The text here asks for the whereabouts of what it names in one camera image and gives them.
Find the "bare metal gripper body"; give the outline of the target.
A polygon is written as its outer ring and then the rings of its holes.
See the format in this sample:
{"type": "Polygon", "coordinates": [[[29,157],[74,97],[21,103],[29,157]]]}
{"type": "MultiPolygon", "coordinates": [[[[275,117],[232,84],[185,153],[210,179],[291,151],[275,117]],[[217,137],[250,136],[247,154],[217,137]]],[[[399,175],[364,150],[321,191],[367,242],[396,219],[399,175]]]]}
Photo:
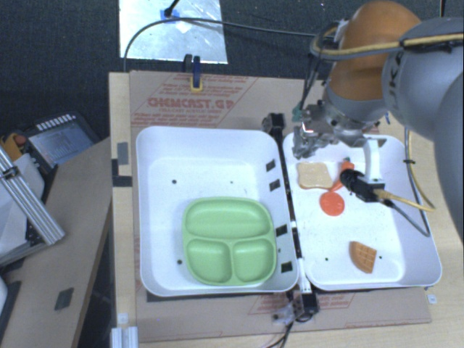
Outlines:
{"type": "Polygon", "coordinates": [[[311,133],[325,133],[328,144],[363,144],[363,124],[347,117],[330,102],[309,104],[302,111],[302,130],[306,138],[311,133]]]}

